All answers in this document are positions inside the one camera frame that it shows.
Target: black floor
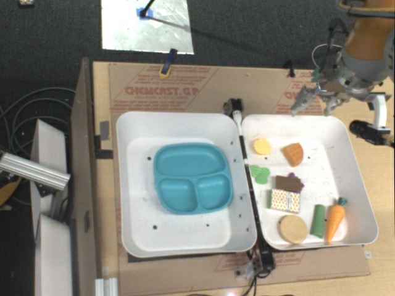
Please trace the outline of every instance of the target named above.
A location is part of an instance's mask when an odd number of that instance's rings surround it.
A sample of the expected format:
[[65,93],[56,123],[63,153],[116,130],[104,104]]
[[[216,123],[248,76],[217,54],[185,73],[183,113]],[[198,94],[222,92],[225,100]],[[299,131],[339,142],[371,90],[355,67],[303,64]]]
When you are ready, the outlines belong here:
[[[352,23],[336,10],[335,0],[187,1],[195,55],[178,55],[177,64],[280,68],[291,59],[296,68],[313,68],[311,52],[326,42],[329,21],[340,17],[347,25]],[[32,9],[18,8],[17,0],[0,0],[0,25],[3,110],[34,90],[74,89],[84,56],[122,62],[164,60],[162,54],[102,50],[101,0],[36,0]],[[43,98],[71,104],[73,94],[55,90],[24,99],[6,113],[10,135],[18,109],[32,99]],[[15,125],[43,115],[67,121],[69,111],[58,102],[36,101],[21,110]],[[60,121],[48,122],[67,130]],[[16,132],[21,145],[32,139],[33,130],[32,120]],[[1,117],[0,144],[8,145]],[[28,144],[22,147],[29,152]],[[23,155],[17,146],[14,149]],[[0,212],[0,295],[33,295],[30,207],[15,200],[28,202],[29,198],[25,184],[8,201],[12,210]]]

